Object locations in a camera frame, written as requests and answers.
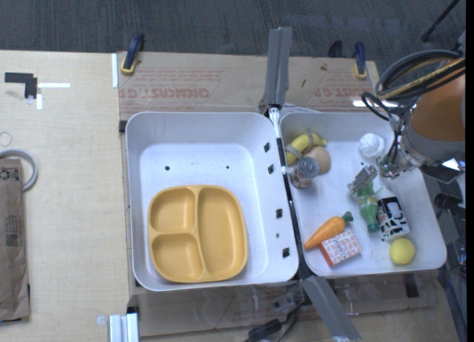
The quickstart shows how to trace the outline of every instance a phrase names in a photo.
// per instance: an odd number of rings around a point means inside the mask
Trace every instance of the white plastic tub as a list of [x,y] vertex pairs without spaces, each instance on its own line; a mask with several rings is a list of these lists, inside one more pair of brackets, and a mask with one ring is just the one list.
[[[298,269],[295,236],[275,131],[258,113],[139,113],[127,122],[133,271],[151,291],[272,284]],[[234,278],[197,284],[167,281],[150,259],[147,211],[170,187],[216,185],[239,200],[248,258]]]
[[373,164],[358,151],[359,139],[366,133],[384,138],[388,151],[393,132],[388,122],[372,113],[289,113],[281,119],[281,135],[285,144],[310,131],[327,140],[332,165],[329,172],[316,176],[311,185],[299,190],[291,186],[301,239],[305,242],[328,218],[351,211],[354,221],[347,224],[362,247],[355,256],[329,267],[318,248],[304,253],[308,267],[317,275],[331,277],[382,274],[438,269],[447,257],[446,245],[439,229],[423,176],[418,169],[405,172],[396,179],[374,180],[374,189],[382,184],[400,202],[410,227],[406,235],[416,248],[413,261],[395,266],[390,260],[390,242],[382,241],[379,232],[369,233],[361,217],[356,198],[347,187],[364,165]]

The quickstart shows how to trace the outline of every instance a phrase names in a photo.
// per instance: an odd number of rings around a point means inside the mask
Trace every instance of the blue and yellow clamp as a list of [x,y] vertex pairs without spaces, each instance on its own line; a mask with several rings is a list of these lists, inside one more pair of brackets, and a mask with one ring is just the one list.
[[137,51],[143,50],[144,35],[142,33],[133,34],[127,56],[120,63],[120,72],[124,75],[132,75],[135,70]]
[[367,69],[365,66],[365,48],[362,42],[355,43],[353,58],[355,58],[354,75],[357,79],[364,80],[367,77]]

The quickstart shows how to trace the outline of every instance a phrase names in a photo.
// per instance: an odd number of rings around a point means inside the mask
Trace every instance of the gray carpet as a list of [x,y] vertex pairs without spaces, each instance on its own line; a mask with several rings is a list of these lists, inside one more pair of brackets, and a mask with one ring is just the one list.
[[432,47],[451,49],[466,27],[466,0],[420,36],[452,0],[0,0],[0,49],[111,53],[132,34],[145,51],[266,55],[268,31],[293,27],[292,56],[343,56],[364,43],[384,70]]

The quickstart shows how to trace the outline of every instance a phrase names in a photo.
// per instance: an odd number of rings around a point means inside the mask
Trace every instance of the green bottle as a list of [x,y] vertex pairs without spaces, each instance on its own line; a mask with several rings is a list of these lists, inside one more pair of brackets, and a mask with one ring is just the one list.
[[367,222],[367,229],[369,232],[378,232],[380,230],[377,221],[378,205],[372,181],[357,190],[357,200],[361,215]]

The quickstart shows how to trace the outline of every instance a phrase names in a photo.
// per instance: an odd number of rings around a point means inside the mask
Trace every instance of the brown paper bag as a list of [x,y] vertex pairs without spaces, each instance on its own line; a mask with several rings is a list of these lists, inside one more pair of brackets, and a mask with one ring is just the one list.
[[0,159],[0,321],[30,313],[20,159]]

